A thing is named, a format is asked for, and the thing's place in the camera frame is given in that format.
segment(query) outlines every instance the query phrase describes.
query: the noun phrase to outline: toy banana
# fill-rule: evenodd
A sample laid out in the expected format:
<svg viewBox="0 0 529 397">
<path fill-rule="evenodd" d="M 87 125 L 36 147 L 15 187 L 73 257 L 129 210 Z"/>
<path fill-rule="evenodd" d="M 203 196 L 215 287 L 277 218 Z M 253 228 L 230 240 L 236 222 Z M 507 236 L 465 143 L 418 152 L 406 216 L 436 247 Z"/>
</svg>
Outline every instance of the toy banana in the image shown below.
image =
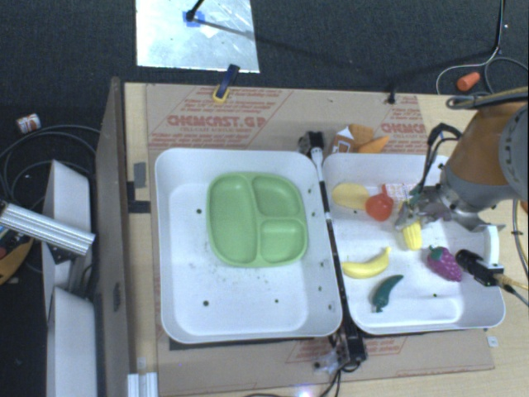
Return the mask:
<svg viewBox="0 0 529 397">
<path fill-rule="evenodd" d="M 421 221 L 416 220 L 403 229 L 404 241 L 410 250 L 419 250 L 422 247 Z"/>
<path fill-rule="evenodd" d="M 341 268 L 344 274 L 351 278 L 363 279 L 371 278 L 381 274 L 386 270 L 389 265 L 389 252 L 391 247 L 386 247 L 382 254 L 376 256 L 374 259 L 365 263 L 356 263 L 352 261 L 346 261 L 341 264 Z"/>
</svg>

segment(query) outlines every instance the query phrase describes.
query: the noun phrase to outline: yellow clip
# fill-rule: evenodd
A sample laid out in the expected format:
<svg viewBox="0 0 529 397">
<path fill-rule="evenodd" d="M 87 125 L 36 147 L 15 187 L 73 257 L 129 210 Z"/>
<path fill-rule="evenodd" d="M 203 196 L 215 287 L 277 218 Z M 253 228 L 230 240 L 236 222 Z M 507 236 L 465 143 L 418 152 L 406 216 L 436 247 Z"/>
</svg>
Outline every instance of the yellow clip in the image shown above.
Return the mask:
<svg viewBox="0 0 529 397">
<path fill-rule="evenodd" d="M 224 103 L 228 98 L 228 94 L 230 93 L 230 89 L 227 89 L 221 98 L 217 97 L 217 92 L 220 87 L 221 85 L 218 84 L 218 86 L 216 86 L 215 90 L 213 91 L 213 101 L 215 101 L 216 103 Z"/>
</svg>

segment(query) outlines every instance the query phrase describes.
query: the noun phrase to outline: green divided plate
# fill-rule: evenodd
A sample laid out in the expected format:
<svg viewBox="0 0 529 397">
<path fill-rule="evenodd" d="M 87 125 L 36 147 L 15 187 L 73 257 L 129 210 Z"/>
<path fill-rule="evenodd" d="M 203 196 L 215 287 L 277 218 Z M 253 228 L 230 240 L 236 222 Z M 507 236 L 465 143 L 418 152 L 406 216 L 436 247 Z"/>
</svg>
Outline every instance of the green divided plate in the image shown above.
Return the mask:
<svg viewBox="0 0 529 397">
<path fill-rule="evenodd" d="M 207 191 L 207 233 L 213 252 L 234 266 L 292 263 L 307 250 L 301 195 L 281 176 L 217 176 Z"/>
</svg>

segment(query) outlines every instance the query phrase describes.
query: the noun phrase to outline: green pepper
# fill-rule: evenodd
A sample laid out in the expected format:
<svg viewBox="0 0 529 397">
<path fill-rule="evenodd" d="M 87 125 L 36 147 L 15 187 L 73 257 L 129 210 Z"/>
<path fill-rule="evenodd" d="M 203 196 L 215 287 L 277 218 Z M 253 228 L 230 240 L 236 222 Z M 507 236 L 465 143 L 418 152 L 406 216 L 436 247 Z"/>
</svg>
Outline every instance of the green pepper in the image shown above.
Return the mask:
<svg viewBox="0 0 529 397">
<path fill-rule="evenodd" d="M 394 275 L 386 278 L 382 281 L 382 284 L 376 289 L 373 295 L 373 305 L 376 307 L 376 311 L 382 312 L 382 308 L 386 307 L 389 303 L 389 293 L 393 287 L 402 279 L 403 275 Z"/>
</svg>

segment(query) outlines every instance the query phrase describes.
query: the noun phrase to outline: black carpet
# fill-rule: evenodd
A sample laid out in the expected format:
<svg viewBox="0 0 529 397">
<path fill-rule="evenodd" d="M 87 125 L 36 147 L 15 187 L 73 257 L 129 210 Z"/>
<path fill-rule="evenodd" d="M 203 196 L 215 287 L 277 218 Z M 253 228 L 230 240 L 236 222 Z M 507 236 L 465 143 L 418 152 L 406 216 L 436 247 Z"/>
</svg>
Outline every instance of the black carpet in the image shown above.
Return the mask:
<svg viewBox="0 0 529 397">
<path fill-rule="evenodd" d="M 484 62 L 496 38 L 499 0 L 250 0 L 260 74 L 237 85 L 435 93 L 446 67 Z M 529 0 L 507 0 L 502 54 L 527 64 Z M 14 121 L 37 112 L 45 126 L 99 127 L 112 76 L 123 81 L 216 84 L 221 74 L 136 66 L 135 0 L 0 0 L 0 151 L 19 136 Z M 468 70 L 443 77 L 455 92 Z M 527 84 L 497 63 L 496 90 Z M 475 91 L 484 90 L 479 85 Z M 37 141 L 13 155 L 10 176 L 45 158 L 91 161 L 71 141 Z M 31 205 L 45 170 L 17 189 Z M 39 264 L 37 249 L 28 259 Z M 45 394 L 41 278 L 29 268 L 0 286 L 0 396 Z"/>
</svg>

